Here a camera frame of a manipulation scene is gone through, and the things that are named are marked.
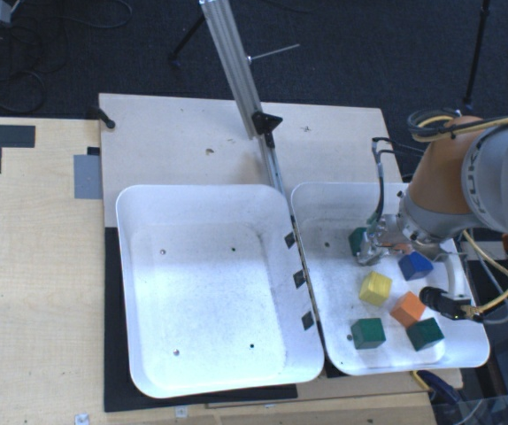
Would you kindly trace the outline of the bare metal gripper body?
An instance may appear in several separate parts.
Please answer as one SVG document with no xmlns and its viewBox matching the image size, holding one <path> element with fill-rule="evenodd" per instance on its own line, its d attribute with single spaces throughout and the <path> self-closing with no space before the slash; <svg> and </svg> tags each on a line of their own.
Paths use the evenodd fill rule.
<svg viewBox="0 0 508 425">
<path fill-rule="evenodd" d="M 396 214 L 373 216 L 366 231 L 366 254 L 385 255 L 391 252 L 404 254 L 413 251 L 411 239 L 400 228 Z"/>
</svg>

